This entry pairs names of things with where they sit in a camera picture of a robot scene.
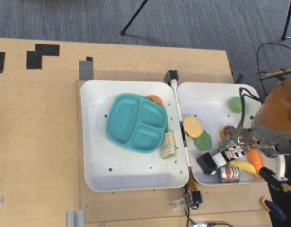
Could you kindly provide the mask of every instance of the gray carpet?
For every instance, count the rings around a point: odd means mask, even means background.
[[[290,0],[149,0],[120,36],[142,1],[0,0],[0,37],[226,50],[234,80],[242,74],[265,97],[256,53],[267,42],[291,47],[280,40]],[[266,45],[259,67],[290,68],[291,51]],[[277,82],[264,82],[267,93]]]

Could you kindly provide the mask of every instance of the wooden table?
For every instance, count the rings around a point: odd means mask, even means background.
[[[43,56],[42,70],[28,70],[26,52],[35,44],[58,44],[60,56]],[[66,211],[81,208],[86,227],[185,226],[183,213],[168,207],[180,189],[87,192],[85,200],[79,180],[79,61],[94,58],[95,79],[161,81],[167,70],[178,70],[180,83],[231,83],[225,51],[0,38],[0,52],[6,53],[0,74],[0,227],[64,227]],[[262,197],[270,199],[267,184],[198,188],[203,204],[191,212],[193,220],[272,226],[260,204]],[[123,195],[127,201],[120,201]],[[144,203],[133,208],[140,196]],[[92,206],[96,212],[88,210]]]

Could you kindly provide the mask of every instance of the orange carrot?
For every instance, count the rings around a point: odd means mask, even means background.
[[[256,171],[259,173],[260,169],[263,167],[259,151],[257,149],[250,149],[248,151],[248,156],[251,164],[254,165]]]

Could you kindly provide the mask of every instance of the yellow banana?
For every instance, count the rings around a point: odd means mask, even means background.
[[[259,178],[260,175],[256,172],[256,169],[253,164],[247,161],[232,161],[228,164],[229,167],[238,167],[241,171],[246,171]]]

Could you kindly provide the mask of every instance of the tin can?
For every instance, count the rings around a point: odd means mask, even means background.
[[[238,182],[240,180],[240,170],[237,167],[220,167],[218,169],[218,179],[221,183]]]

